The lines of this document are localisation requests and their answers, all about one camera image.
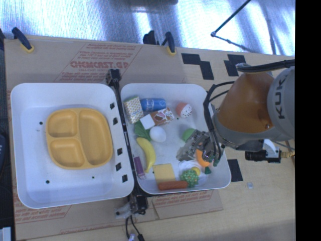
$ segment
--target white tray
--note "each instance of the white tray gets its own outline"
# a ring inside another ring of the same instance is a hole
[[[110,87],[24,83],[12,90],[11,107],[18,196],[25,206],[46,208],[120,198],[131,193],[132,169],[116,97]],[[113,156],[107,164],[70,170],[51,160],[45,132],[47,117],[56,110],[71,107],[89,107],[106,117],[113,142]]]
[[[177,151],[184,146],[182,139],[183,132],[188,128],[198,129],[208,132],[208,128],[204,118],[203,102],[206,97],[206,91],[194,84],[128,84],[121,90],[121,99],[125,101],[131,97],[138,96],[143,98],[163,98],[166,100],[167,107],[174,113],[175,119],[169,124],[162,126],[167,134],[167,139],[163,143],[152,141],[156,152],[155,164],[171,163],[177,180],[180,174],[190,169],[193,165],[197,165],[194,161],[182,164],[176,159]],[[176,105],[179,102],[186,102],[192,106],[193,112],[188,118],[180,118],[175,112]],[[145,169],[146,160],[141,147],[136,142],[137,135],[134,133],[134,124],[130,124],[126,117],[129,142],[134,157],[139,156],[142,166]],[[231,172],[228,166],[226,155],[223,154],[217,167],[210,166],[211,174],[201,173],[199,184],[188,189],[172,189],[160,191],[157,187],[156,180],[151,169],[145,174],[146,179],[138,178],[140,187],[148,194],[160,195],[168,193],[179,193],[186,191],[201,191],[209,189],[219,189],[228,186],[231,182]]]

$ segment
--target egg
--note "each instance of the egg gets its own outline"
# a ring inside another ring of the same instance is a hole
[[[149,136],[153,141],[164,142],[166,140],[166,132],[160,126],[154,126],[149,131]]]

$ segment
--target blue can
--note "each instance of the blue can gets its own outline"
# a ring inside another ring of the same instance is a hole
[[[166,101],[162,98],[145,98],[140,100],[143,111],[156,111],[166,108]]]

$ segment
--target sausage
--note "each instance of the sausage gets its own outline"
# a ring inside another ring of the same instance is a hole
[[[185,180],[165,181],[158,184],[159,190],[187,188],[188,183]]]

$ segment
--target yellow divided plate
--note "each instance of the yellow divided plate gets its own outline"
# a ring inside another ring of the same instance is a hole
[[[106,164],[113,146],[108,122],[90,108],[68,108],[49,115],[46,137],[51,159],[65,169],[87,169]]]

